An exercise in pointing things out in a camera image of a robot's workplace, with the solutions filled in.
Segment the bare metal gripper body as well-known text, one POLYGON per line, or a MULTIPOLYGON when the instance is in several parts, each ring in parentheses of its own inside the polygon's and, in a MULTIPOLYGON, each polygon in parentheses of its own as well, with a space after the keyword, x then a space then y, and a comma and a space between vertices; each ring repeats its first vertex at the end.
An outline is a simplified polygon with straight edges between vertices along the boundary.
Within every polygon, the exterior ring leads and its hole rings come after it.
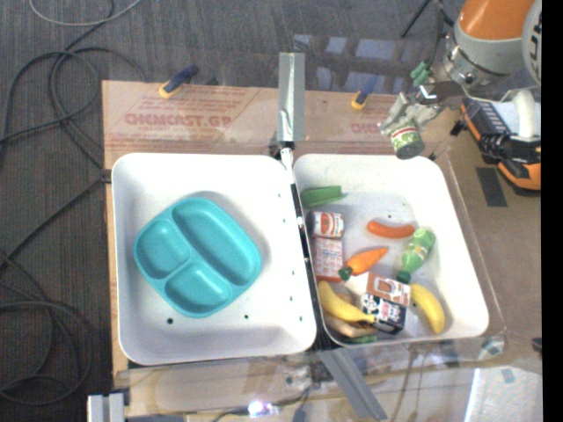
POLYGON ((472 62, 461 47, 452 47, 435 77, 417 87, 414 101, 425 106, 444 106, 450 98, 461 97, 488 84, 489 73, 472 62))

